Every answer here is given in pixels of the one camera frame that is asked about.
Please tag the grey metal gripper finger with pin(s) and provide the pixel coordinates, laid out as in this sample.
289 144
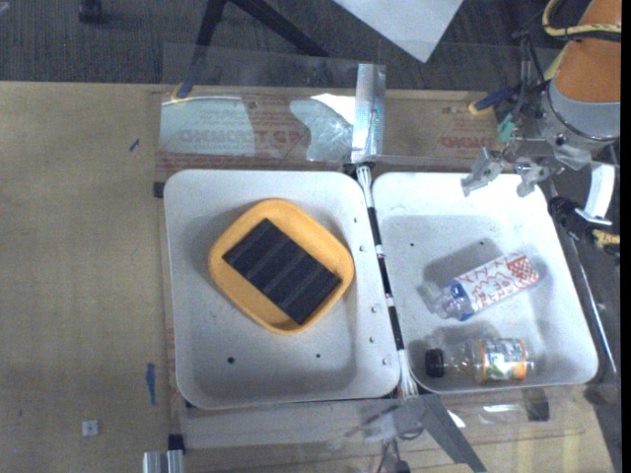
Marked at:
531 174
484 168

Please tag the orange plate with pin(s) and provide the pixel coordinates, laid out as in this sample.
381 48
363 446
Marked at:
291 212

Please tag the black cylinder on white bracket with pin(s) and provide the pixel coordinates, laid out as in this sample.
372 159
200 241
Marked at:
602 185

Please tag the black office chair base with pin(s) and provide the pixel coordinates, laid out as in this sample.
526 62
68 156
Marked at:
222 3

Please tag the clear bottle orange label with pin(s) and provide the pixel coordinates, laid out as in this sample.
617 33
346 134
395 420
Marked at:
498 360

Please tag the thin black and white rod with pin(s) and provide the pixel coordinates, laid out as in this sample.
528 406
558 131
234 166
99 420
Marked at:
379 254

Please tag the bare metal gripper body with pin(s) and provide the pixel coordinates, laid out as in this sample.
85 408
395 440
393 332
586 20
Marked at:
552 147

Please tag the clear bottle red white label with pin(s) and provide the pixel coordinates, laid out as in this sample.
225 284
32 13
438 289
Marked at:
493 284

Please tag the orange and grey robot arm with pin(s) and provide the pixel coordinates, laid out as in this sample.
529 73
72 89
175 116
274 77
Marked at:
591 67

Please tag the white plastic tray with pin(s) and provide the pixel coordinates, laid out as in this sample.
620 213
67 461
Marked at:
453 205
276 367

